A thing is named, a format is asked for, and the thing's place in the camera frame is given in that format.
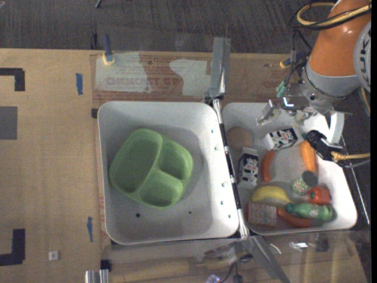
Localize orange toy carrot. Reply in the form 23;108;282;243
299;140;319;174

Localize white plastic tray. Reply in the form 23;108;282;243
221;101;359;236
97;100;240;245

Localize orange toy pepper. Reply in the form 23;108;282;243
306;186;332;206

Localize brown cardboard board, red print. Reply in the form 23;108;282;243
89;50;369;249

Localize orange toy sausage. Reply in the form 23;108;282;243
261;149;276;183
276;208;313;229

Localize black cylinder on white bracket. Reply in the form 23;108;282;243
305;110;346;162

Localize green divided plate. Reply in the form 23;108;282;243
108;127;195;210

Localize cow print milk carton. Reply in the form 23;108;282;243
236;146;260;189
262;127;299;151

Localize yellow banana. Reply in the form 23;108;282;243
251;185;294;206

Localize green plastic bottle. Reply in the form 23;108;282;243
285;202;335;222

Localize small green and white can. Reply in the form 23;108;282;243
292;170;319;196

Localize pink carton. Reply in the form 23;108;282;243
245;202;279;228

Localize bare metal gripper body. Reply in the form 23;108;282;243
279;84;336;117

